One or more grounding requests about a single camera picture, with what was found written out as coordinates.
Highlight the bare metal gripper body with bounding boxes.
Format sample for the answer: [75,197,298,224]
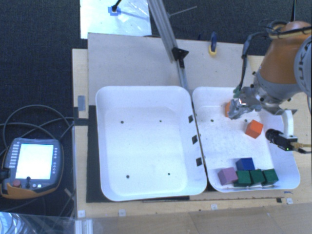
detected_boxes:
[238,86,263,113]

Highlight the white plastic tray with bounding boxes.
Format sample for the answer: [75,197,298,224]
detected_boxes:
[192,86,301,193]
[95,85,208,202]

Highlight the blue cube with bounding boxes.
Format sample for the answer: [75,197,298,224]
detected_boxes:
[235,157,256,172]

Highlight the pink cube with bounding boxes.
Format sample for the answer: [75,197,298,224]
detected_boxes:
[217,167,239,186]

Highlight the green cube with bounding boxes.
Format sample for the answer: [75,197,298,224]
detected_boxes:
[249,169,266,186]
[261,168,279,186]
[233,170,253,188]

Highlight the black cylinder on white bracket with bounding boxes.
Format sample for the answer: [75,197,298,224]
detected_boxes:
[265,108,299,152]

